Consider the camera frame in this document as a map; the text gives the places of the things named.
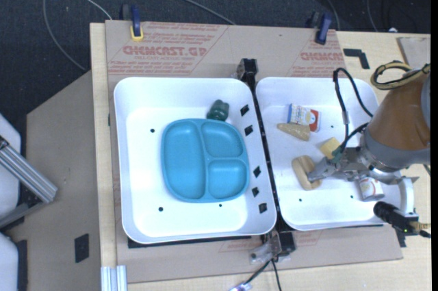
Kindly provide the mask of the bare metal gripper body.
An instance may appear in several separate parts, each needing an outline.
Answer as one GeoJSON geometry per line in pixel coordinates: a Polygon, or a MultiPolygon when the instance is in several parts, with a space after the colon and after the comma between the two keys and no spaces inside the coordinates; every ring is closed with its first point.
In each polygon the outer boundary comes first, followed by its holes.
{"type": "Polygon", "coordinates": [[[371,177],[380,181],[386,180],[386,172],[371,152],[365,147],[338,147],[332,152],[331,164],[335,177],[344,177],[349,181],[361,176],[371,177]]]}

